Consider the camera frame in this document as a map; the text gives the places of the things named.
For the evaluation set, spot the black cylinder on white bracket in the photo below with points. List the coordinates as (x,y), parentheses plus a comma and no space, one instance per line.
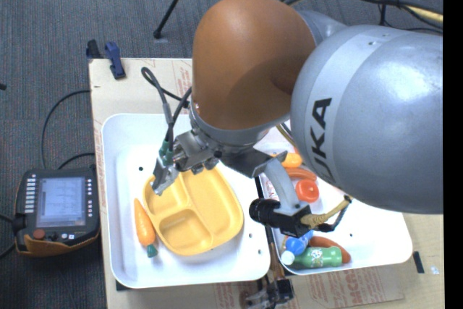
(289,219)

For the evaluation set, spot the green bottle with white cap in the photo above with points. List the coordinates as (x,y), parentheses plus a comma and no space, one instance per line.
(318,257)

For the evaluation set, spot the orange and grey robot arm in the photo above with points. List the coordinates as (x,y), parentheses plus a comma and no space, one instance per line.
(361,112)

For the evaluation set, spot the white plastic tray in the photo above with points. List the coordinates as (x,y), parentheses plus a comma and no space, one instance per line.
(372,239)
(224,257)

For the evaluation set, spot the brown toy sausage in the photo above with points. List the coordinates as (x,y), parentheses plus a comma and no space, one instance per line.
(334,245)

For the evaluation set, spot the orange round toy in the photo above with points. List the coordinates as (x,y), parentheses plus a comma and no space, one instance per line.
(307,190)

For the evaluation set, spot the yellow divided plate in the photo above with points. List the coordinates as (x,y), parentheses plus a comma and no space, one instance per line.
(202,217)

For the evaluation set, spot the blue bottle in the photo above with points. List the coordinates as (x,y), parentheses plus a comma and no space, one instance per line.
(297,244)

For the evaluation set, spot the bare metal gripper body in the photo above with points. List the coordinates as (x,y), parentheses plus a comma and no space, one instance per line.
(193,153)

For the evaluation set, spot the brown cardboard board, red print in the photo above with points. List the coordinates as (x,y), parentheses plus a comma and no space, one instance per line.
(119,97)

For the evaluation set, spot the red-orange toy sausage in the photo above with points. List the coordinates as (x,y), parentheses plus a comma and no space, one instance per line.
(302,174)

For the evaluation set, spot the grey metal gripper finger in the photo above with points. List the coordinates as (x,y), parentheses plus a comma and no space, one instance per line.
(156,175)
(168,177)

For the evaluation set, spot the orange carrot with green top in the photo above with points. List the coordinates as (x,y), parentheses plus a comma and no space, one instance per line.
(144,224)

